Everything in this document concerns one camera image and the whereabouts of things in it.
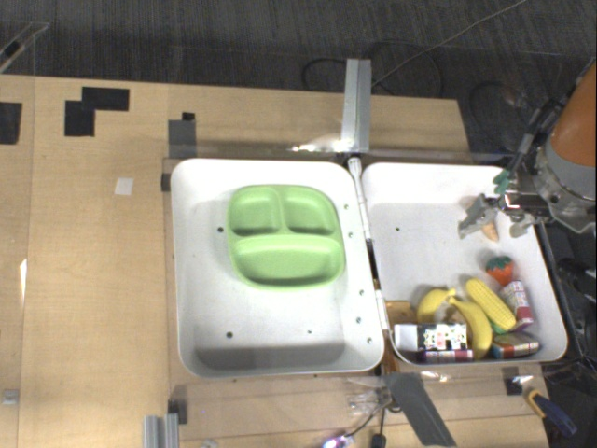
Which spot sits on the multicoloured small can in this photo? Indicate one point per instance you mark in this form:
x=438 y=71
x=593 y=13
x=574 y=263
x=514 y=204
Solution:
x=515 y=345

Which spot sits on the yellow banana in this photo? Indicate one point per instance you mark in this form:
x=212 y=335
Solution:
x=478 y=327
x=431 y=303

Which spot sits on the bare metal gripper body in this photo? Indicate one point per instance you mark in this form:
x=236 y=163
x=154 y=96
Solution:
x=529 y=203

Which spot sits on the white printed carton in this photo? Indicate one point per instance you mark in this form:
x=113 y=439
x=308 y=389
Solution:
x=429 y=336

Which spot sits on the white plastic tray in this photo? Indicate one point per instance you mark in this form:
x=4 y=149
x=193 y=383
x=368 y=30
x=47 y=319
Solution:
x=420 y=259
x=280 y=325

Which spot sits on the green divided plate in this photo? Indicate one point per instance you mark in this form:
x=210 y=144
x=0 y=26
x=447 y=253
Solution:
x=284 y=259

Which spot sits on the yellow toy corn cob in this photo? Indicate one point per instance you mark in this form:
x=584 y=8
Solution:
x=490 y=302

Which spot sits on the brown flat square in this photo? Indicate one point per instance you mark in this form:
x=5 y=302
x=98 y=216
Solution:
x=400 y=313

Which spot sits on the tan toy bread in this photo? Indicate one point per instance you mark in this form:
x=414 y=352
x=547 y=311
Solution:
x=491 y=232

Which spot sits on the purple and white small bottle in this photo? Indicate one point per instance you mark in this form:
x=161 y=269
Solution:
x=443 y=355

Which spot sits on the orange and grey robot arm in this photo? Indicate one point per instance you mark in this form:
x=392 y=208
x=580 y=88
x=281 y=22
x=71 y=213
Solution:
x=576 y=131

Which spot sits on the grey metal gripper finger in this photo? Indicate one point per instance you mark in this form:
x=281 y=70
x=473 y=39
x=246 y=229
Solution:
x=476 y=213
x=521 y=227

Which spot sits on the red toy strawberry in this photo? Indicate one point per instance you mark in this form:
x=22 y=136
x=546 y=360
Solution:
x=500 y=271

